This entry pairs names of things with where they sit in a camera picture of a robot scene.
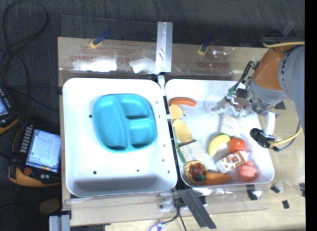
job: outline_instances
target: toy sausage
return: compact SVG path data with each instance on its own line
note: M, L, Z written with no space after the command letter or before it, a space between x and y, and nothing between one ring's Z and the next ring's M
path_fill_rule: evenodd
M172 104L188 105L194 107L196 105L196 101L187 97L176 97L168 101L169 106L171 106Z

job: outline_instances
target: white tray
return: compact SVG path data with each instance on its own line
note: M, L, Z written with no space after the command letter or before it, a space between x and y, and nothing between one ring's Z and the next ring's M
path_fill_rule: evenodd
M188 97L196 101L197 104L194 107L186 105L180 106L184 113L181 119L191 131L194 139L199 141L206 151L206 154L198 160L203 162L210 171L217 171L215 163L230 154L226 144L220 146L214 157L210 157L207 153L210 141L219 132L221 118L221 113L212 113L211 108L227 94L227 90L235 83L234 81L172 79L165 85L167 100L175 97ZM233 108L228 108L224 110L224 112L231 116L238 115ZM268 183L273 179L274 167L268 149L258 145L250 136L250 130L252 128L261 128L257 115L251 114L245 117L238 116L236 118L238 119L241 130L241 138L246 141L246 151L250 152L248 160L252 161L254 166L258 169L256 178L250 182L244 182L239 178L237 169L234 169L227 173L232 175L230 182L219 185L197 185L197 183L191 183L186 179L183 169L184 163L178 156L182 179L187 185L191 187L219 187L225 185Z
M159 135L152 145L114 153L99 143L90 117L94 103L101 96L120 93L149 101ZM158 84L140 79L73 78L64 84L63 106L66 185L72 194L89 197L175 187L176 165Z

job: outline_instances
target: blue divided plate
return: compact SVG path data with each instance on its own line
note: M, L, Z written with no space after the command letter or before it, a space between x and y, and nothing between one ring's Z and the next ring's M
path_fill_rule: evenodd
M93 107L97 138L107 150L134 151L150 146L158 136L149 102L136 94L100 97Z

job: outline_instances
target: gray carpet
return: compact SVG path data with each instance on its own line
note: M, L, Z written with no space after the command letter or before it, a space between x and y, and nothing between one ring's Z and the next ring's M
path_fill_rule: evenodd
M20 0L0 0L0 16L11 3ZM282 31L290 22L291 34L305 37L305 0L33 0L47 12L45 30L24 46L13 47L27 68L24 75L22 62L10 57L1 67L5 84L57 85L57 37L93 37L98 28L83 24L82 17L117 20L114 27L120 31L123 21L148 22L147 29L134 29L125 40L155 41L153 24L173 22L175 43L201 44L212 33L213 45L262 47L260 39L271 31ZM7 40L0 30L0 54L6 45L13 44L34 33L44 19L43 12L31 3L20 3L8 11L4 21ZM51 125L59 125L58 94L48 87L15 88L10 90L20 112L20 123L0 135L0 153L8 155L21 122L35 118ZM25 96L29 95L38 102ZM0 212L1 231L48 230L48 217L39 211L44 200L59 197L59 187L32 189L14 186L7 178L7 160L0 156Z

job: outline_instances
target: blue clamp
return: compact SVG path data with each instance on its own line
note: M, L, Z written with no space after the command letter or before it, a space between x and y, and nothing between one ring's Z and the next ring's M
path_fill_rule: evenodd
M198 53L201 55L204 55L207 51L207 47L209 45L209 43L211 42L211 34L208 35L207 39L205 40L204 44L202 44L199 47Z
M111 31L105 30L101 34L99 34L96 38L90 41L90 46L95 49L96 47L100 46L103 43L103 39L106 39Z

